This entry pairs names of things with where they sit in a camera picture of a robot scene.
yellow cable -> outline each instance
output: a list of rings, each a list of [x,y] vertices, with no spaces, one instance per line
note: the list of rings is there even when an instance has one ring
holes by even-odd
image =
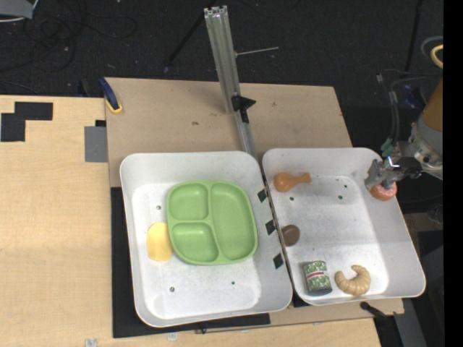
[[[443,44],[437,45],[433,50],[431,50],[430,57],[437,67],[443,69],[443,62],[436,56],[436,52],[440,50],[443,50]]]

tin can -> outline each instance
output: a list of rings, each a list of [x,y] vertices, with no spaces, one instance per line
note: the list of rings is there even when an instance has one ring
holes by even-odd
[[[325,261],[304,262],[302,268],[310,296],[324,296],[333,291]]]

metal post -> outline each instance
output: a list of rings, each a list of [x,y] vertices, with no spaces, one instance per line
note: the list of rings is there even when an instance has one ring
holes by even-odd
[[[204,9],[206,27],[211,41],[214,61],[216,63],[218,80],[224,97],[225,112],[234,112],[242,149],[257,159],[254,141],[249,124],[243,122],[240,111],[234,111],[232,98],[241,95],[232,34],[230,31],[229,14],[226,6]]]

robotic hand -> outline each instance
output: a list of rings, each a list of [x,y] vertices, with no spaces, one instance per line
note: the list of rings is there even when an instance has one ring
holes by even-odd
[[[380,200],[396,194],[396,181],[417,178],[423,172],[443,179],[443,80],[441,80],[419,119],[412,125],[408,141],[389,147],[385,160],[374,160],[365,186]]]

white tray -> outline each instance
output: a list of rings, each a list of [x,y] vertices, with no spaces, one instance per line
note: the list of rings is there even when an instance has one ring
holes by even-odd
[[[135,308],[141,320],[167,327],[203,320],[258,314],[284,309],[292,299],[292,284],[257,161],[244,152],[139,153],[120,167],[129,235]],[[166,196],[178,183],[224,180],[248,194],[258,231],[258,248],[244,262],[233,265],[189,265],[175,254],[166,262],[148,257],[147,230],[166,222]]]
[[[365,148],[272,149],[263,157],[279,228],[294,224],[301,237],[286,247],[294,289],[308,304],[335,304],[359,299],[419,296],[425,276],[396,198],[381,202],[365,188],[374,159]],[[280,172],[310,173],[312,182],[278,192],[273,178]],[[333,291],[309,296],[303,262],[326,261]],[[342,292],[334,274],[347,278],[362,265],[371,274],[370,290],[353,297]]]

